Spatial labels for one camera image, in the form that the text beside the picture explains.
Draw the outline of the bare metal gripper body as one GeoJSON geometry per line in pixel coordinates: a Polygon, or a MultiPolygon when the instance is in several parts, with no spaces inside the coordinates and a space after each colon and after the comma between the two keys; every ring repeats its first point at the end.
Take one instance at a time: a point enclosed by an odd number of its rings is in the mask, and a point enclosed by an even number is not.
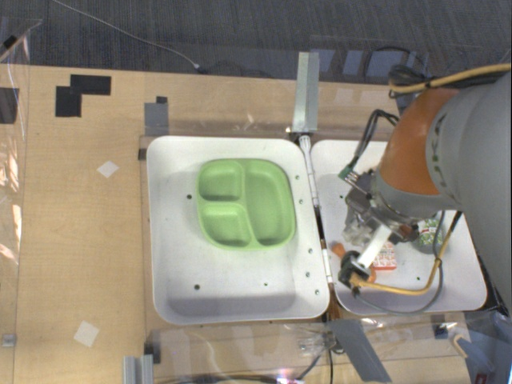
{"type": "MultiPolygon", "coordinates": [[[[358,218],[374,217],[375,232],[381,226],[387,227],[390,230],[387,240],[392,243],[414,241],[419,236],[418,224],[388,207],[380,193],[376,191],[374,179],[375,174],[372,170],[363,174],[356,174],[353,171],[348,173],[345,182],[351,189],[345,196],[347,213],[354,213],[358,218]]],[[[358,237],[350,243],[358,243],[358,237]]]]}

